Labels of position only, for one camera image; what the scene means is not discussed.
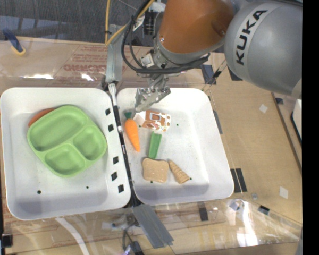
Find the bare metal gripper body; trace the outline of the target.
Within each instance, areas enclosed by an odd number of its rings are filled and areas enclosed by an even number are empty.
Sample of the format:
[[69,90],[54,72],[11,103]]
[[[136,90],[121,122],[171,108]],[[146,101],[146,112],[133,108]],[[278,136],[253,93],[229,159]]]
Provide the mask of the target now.
[[147,80],[150,90],[165,90],[169,78],[177,77],[181,72],[174,72],[173,69],[160,69],[152,66],[150,68],[137,69],[136,74]]

